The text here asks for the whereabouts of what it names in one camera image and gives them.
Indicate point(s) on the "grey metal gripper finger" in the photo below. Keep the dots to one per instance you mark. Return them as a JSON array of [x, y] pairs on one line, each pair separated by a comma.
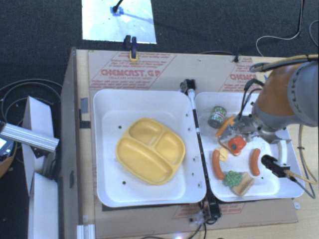
[[252, 136], [227, 133]]

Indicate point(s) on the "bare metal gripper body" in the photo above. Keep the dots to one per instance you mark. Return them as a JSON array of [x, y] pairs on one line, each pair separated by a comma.
[[249, 126]]

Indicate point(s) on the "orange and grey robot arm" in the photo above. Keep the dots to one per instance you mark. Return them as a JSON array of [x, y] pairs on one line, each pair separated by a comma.
[[279, 96]]

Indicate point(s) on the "orange carrot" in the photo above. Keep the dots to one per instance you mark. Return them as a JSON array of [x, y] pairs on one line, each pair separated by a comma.
[[222, 129]]

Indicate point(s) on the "red bell pepper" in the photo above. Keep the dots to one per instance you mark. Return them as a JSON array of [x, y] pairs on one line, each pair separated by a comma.
[[236, 143]]

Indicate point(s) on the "green can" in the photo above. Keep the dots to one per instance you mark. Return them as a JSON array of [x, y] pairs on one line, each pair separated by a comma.
[[217, 116]]

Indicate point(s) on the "brown bread slice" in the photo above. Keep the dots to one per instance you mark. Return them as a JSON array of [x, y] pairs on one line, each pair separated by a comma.
[[245, 187], [235, 153]]

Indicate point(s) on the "pale yellow toy food piece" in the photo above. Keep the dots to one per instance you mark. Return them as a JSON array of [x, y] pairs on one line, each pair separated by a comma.
[[222, 154]]

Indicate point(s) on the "orange sausage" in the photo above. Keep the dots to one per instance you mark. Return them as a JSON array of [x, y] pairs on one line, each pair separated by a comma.
[[255, 162], [217, 165]]

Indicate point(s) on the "thin black and white rod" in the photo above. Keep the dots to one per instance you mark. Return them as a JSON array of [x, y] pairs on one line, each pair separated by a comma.
[[198, 131]]

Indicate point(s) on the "green broccoli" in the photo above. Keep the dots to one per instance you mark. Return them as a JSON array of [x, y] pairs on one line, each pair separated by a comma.
[[232, 178]]

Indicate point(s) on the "white plastic tray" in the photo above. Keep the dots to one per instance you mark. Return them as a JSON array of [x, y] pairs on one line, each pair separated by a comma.
[[269, 185], [149, 198]]

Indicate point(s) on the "yellow divided plate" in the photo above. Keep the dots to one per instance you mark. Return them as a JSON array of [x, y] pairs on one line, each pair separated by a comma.
[[147, 155]]

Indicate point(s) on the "brown cardboard board red print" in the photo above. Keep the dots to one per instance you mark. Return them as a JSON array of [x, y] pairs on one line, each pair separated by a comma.
[[159, 71]]

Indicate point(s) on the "black cylinder on white bracket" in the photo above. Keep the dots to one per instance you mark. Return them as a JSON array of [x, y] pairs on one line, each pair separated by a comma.
[[272, 164]]

